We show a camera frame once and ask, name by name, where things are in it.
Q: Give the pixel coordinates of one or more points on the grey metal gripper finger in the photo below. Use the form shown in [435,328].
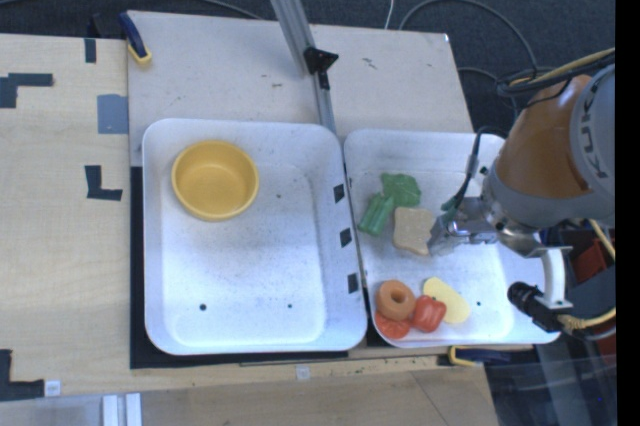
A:
[436,244]
[445,224]

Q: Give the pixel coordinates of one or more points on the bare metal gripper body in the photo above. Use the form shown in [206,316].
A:
[475,226]

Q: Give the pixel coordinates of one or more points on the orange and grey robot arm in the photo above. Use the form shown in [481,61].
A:
[540,154]

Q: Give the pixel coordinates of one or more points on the beige bread slice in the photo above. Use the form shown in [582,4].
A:
[411,231]

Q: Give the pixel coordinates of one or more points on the green broccoli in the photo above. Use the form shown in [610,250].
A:
[402,189]

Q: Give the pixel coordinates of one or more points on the yellow oval slice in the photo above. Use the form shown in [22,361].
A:
[450,301]

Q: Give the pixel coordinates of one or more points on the green ribbed vegetable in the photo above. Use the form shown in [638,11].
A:
[375,216]

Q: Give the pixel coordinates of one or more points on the white plastic tray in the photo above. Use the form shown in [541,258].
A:
[440,154]
[250,254]

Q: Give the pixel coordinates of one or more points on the red bell pepper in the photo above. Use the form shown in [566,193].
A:
[428,314]

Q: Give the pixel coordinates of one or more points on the orange doughnut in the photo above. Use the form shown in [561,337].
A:
[387,306]

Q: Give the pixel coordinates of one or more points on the red tomato slice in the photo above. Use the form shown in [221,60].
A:
[392,329]

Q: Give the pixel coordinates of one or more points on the yellow bowl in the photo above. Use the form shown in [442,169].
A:
[215,181]

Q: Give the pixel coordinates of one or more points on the pale flat board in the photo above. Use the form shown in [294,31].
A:
[225,69]

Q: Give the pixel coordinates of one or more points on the black cylinder on white bracket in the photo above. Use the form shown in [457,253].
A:
[537,304]

